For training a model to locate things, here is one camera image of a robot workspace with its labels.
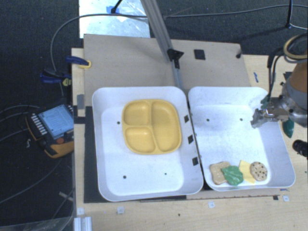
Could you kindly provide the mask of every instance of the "wire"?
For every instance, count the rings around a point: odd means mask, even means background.
[[[7,119],[9,119],[9,118],[14,117],[14,116],[18,116],[18,115],[20,116],[20,115],[23,115],[23,114],[26,115],[26,114],[28,114],[28,112],[20,112],[20,113],[16,113],[16,114],[13,114],[13,115],[9,115],[9,116],[5,117],[4,119],[0,120],[0,123],[5,121],[5,120],[7,120]]]
[[[274,87],[274,82],[275,82],[275,75],[276,75],[276,64],[277,64],[277,61],[279,58],[281,58],[283,56],[283,54],[279,55],[276,57],[275,59],[275,62],[274,62],[274,65],[273,65],[273,73],[271,74],[272,77],[271,77],[271,84],[269,86],[269,98],[271,97],[271,92],[273,90],[273,87]]]
[[[231,15],[231,14],[241,14],[241,13],[250,13],[250,12],[255,12],[255,11],[261,11],[261,10],[266,10],[266,9],[272,9],[272,8],[279,8],[279,7],[288,7],[289,4],[281,4],[281,5],[273,5],[273,6],[268,6],[268,7],[263,7],[263,8],[257,8],[257,9],[252,9],[252,10],[245,10],[245,11],[237,11],[237,12],[228,12],[228,13],[209,13],[209,14],[188,14],[188,15],[165,15],[163,16],[164,19],[168,19],[168,18],[185,18],[185,17],[201,17],[201,16],[217,16],[217,15]],[[301,8],[308,8],[308,6],[306,5],[300,5],[300,4],[292,4],[293,7],[301,7]],[[109,13],[96,13],[96,14],[85,14],[85,15],[80,15],[77,16],[75,18],[72,18],[68,21],[66,21],[65,23],[63,23],[58,30],[54,33],[52,39],[51,39],[51,44],[50,44],[50,57],[51,57],[51,64],[52,67],[54,69],[54,71],[57,71],[57,68],[55,66],[54,63],[54,59],[53,59],[53,43],[54,40],[56,38],[56,36],[58,35],[58,33],[62,30],[63,27],[65,27],[67,24],[84,18],[84,17],[92,17],[92,16],[123,16],[123,17],[127,17],[127,18],[132,18],[132,19],[138,19],[138,18],[147,18],[147,16],[145,15],[129,15],[129,14],[119,14],[119,13],[115,13],[115,14],[109,14]],[[307,30],[307,28],[304,27],[297,27],[300,29],[305,29]],[[62,84],[60,84],[60,89],[61,89],[61,95],[64,96],[64,92],[63,92],[63,87]]]
[[[41,178],[40,180],[38,180],[38,181],[37,181],[36,183],[34,183],[33,185],[27,187],[26,189],[24,189],[24,190],[22,190],[22,191],[20,191],[20,192],[18,192],[18,193],[16,193],[16,194],[14,194],[14,195],[11,196],[11,197],[8,197],[8,198],[6,198],[6,199],[1,200],[1,201],[0,201],[0,205],[3,204],[4,202],[6,202],[6,201],[8,201],[8,200],[10,200],[10,199],[12,199],[12,198],[14,198],[14,197],[17,197],[17,196],[21,195],[22,193],[24,193],[24,192],[30,190],[31,188],[33,188],[33,187],[35,187],[36,185],[38,185],[39,183],[41,183],[41,182],[42,182],[43,180],[45,180],[49,175],[52,174],[52,172],[59,166],[59,164],[60,164],[61,162],[62,162],[62,158],[58,161],[58,163],[56,164],[56,166],[55,166],[47,175],[45,175],[43,178]]]
[[[8,139],[8,138],[10,138],[10,137],[12,137],[12,136],[14,136],[14,135],[16,135],[16,134],[19,134],[19,133],[22,133],[22,132],[24,132],[24,131],[27,131],[27,130],[29,130],[29,129],[25,128],[25,129],[23,129],[23,130],[20,130],[20,131],[15,132],[15,133],[11,133],[11,134],[9,134],[8,136],[5,136],[4,138],[0,139],[0,142],[6,140],[6,139]]]
[[[300,64],[300,63],[305,63],[307,62],[307,58],[306,59],[302,59],[302,60],[290,60],[286,55],[284,55],[284,59],[286,62],[290,63],[290,64]]]
[[[61,29],[63,27],[65,27],[67,24],[75,21],[75,20],[78,20],[78,19],[81,19],[81,18],[84,18],[84,17],[90,17],[90,16],[123,16],[123,17],[128,17],[128,18],[147,18],[146,16],[144,15],[128,15],[128,14],[119,14],[119,13],[115,13],[115,14],[109,14],[109,13],[95,13],[95,14],[85,14],[85,15],[80,15],[80,16],[77,16],[73,19],[70,19],[68,20],[67,22],[63,23],[59,28],[58,30],[55,32],[55,34],[53,35],[52,37],[52,40],[51,40],[51,44],[50,44],[50,57],[51,57],[51,64],[52,64],[52,67],[54,69],[54,71],[56,72],[57,71],[57,68],[54,64],[54,60],[53,60],[53,53],[52,53],[52,49],[53,49],[53,43],[54,43],[54,39],[56,38],[56,36],[58,35],[58,33],[61,31]],[[60,89],[61,89],[61,95],[62,97],[64,96],[64,92],[63,92],[63,87],[62,87],[62,84],[60,83]]]
[[[289,20],[288,20],[288,25],[289,26],[292,26],[292,27],[295,27],[295,28],[298,28],[298,29],[303,29],[303,30],[307,30],[307,28],[305,28],[305,27],[301,27],[301,26],[295,26],[295,25],[293,25],[292,23],[291,23],[291,17],[292,17],[292,11],[293,11],[293,0],[290,0],[290,4],[289,4],[289,6],[290,6],[290,11],[289,11],[289,14],[290,14],[290,18],[289,18]]]
[[[279,7],[289,7],[289,4],[280,4],[280,5],[273,5],[258,9],[252,9],[252,10],[244,10],[244,11],[237,11],[237,12],[227,12],[227,13],[202,13],[202,14],[186,14],[186,15],[165,15],[164,18],[185,18],[185,17],[202,17],[202,16],[216,16],[216,15],[231,15],[231,14],[241,14],[241,13],[250,13],[255,11],[261,11],[261,10],[267,10],[267,9],[273,9],[273,8],[279,8]],[[308,8],[306,5],[300,5],[300,4],[294,4],[293,7],[301,7],[301,8]]]
[[[19,104],[19,105],[14,105],[14,106],[11,106],[11,107],[8,107],[8,108],[1,110],[0,114],[2,114],[5,111],[8,111],[8,110],[11,110],[11,109],[14,109],[14,108],[19,108],[19,107],[39,108],[38,106],[35,106],[35,105]]]
[[[27,108],[20,114],[20,116],[18,116],[17,119],[16,119],[16,123],[17,123],[18,127],[20,128],[20,130],[23,130],[23,129],[24,129],[24,128],[20,125],[20,119],[23,117],[24,114],[28,114],[28,113],[29,113],[29,112],[28,112],[28,109],[29,109],[29,107],[27,107]],[[24,140],[24,142],[27,142],[28,139],[29,139],[29,134],[26,133],[25,131],[23,131],[23,132],[24,132],[24,135],[26,136],[26,139]]]
[[[65,197],[65,199],[62,201],[62,203],[60,204],[60,206],[56,210],[56,212],[53,214],[52,219],[54,219],[57,216],[57,214],[59,213],[59,211],[61,210],[61,208],[65,204],[65,202],[68,200],[69,196],[74,192],[74,190],[75,190],[75,188],[73,188],[72,191],[70,191],[70,193]]]
[[[307,59],[307,54],[302,54],[302,55],[295,55],[290,53],[290,49],[293,48],[296,44],[298,44],[298,42],[301,42],[302,40],[307,41],[307,33],[304,34],[300,34],[300,35],[296,35],[292,38],[290,38],[288,41],[286,41],[286,43],[283,46],[283,53],[293,59],[293,60],[303,60],[303,59]]]
[[[281,55],[282,54],[282,48],[278,48],[274,50],[271,54],[269,54],[268,57],[268,62],[267,62],[267,68],[269,69],[269,90],[272,84],[272,73],[271,73],[271,68],[275,59],[276,55]]]

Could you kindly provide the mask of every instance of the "blue clamp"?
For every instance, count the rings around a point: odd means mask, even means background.
[[[43,83],[48,83],[48,84],[61,83],[66,79],[70,80],[72,78],[70,74],[63,74],[48,70],[43,70],[43,72],[40,73],[39,77]]]
[[[76,56],[67,56],[65,58],[65,61],[70,64],[78,64],[80,68],[90,68],[91,67],[90,61],[86,61]]]

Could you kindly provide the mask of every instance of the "yellow plate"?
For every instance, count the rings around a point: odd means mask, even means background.
[[[127,147],[138,154],[165,154],[182,142],[180,121],[175,107],[160,99],[131,101],[122,112]]]

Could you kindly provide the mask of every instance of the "white cardboard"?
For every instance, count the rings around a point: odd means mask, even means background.
[[[267,95],[256,87],[195,87],[189,92],[192,122],[207,184],[216,191],[289,187],[295,173],[277,122],[252,128],[250,120],[260,100]],[[268,169],[265,181],[255,185],[243,181],[238,186],[216,185],[211,164],[240,160],[259,161]]]
[[[178,150],[159,155],[141,155],[125,144],[121,121],[124,106],[139,99],[162,99],[177,109],[182,132]],[[200,163],[193,135],[187,100],[176,87],[101,88],[92,98],[98,186],[109,201],[125,201],[154,197],[193,194],[203,186]]]

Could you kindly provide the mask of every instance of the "toy cookie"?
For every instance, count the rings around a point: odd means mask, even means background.
[[[264,166],[263,163],[260,162],[253,162],[250,165],[250,173],[257,181],[266,180],[268,177],[268,170]]]

